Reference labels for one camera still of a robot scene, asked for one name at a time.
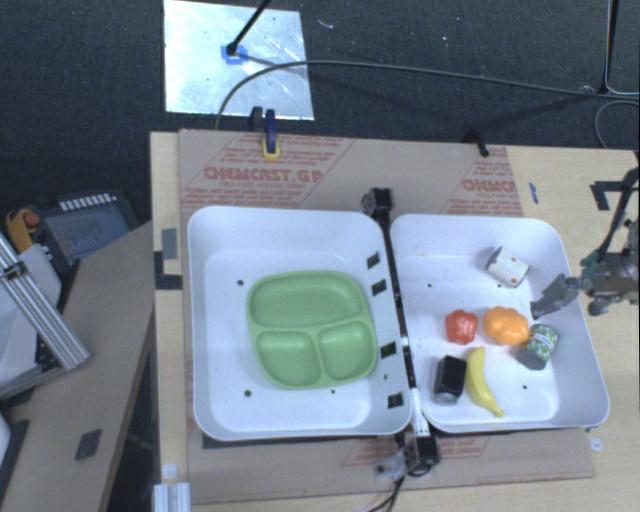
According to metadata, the green patterned can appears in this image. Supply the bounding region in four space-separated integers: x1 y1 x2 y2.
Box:
515 323 560 371

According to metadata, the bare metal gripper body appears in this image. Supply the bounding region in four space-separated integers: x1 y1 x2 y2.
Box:
585 250 640 307

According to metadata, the thin black and white rod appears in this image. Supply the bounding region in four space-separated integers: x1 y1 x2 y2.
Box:
377 208 429 434

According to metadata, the red bell pepper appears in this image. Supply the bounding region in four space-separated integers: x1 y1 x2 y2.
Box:
444 309 480 345

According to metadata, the brown cardboard board red print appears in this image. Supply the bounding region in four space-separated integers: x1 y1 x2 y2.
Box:
177 128 597 506

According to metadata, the green divided plate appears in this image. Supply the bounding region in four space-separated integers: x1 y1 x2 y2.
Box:
245 269 379 391

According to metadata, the orange bell pepper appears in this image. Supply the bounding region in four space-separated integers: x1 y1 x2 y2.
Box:
482 305 530 347

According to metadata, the white plastic tray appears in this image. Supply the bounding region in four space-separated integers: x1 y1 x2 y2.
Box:
186 205 414 443
388 213 611 435

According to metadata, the yellow banana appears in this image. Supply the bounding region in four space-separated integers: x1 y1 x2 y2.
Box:
465 345 505 418

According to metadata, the white can with dots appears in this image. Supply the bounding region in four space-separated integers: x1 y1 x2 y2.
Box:
483 245 531 289

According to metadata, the black can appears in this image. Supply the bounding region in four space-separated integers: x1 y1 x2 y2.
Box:
432 355 468 406

